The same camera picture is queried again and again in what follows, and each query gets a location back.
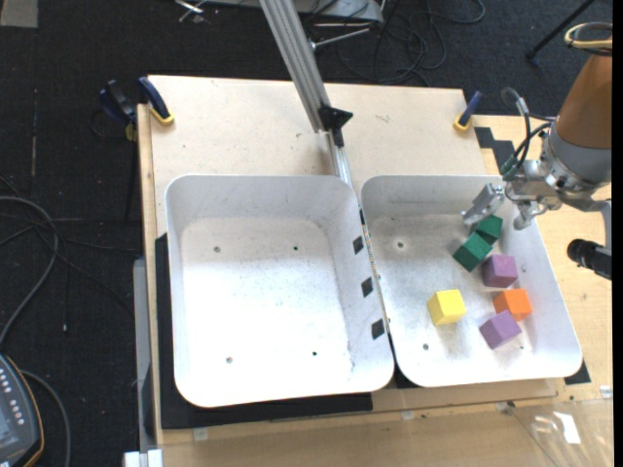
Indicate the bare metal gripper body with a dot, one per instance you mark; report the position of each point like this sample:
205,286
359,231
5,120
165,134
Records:
535,185

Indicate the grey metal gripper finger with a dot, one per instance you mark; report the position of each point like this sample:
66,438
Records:
524,217
482,207

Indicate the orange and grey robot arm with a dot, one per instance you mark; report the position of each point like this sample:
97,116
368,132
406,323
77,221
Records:
586,110

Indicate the green cube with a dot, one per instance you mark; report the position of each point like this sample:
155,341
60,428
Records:
490,229
472,252

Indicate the purple cube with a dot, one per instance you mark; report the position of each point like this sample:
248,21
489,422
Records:
500,270
500,330

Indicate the orange cube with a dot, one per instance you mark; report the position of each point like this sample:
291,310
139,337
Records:
512,303

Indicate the white plastic tray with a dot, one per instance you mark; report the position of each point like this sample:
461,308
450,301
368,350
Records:
263,299
418,270

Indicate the yellow cube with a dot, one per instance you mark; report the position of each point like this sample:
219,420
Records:
446,307

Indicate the pale wood board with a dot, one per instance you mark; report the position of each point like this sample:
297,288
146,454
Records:
233,129

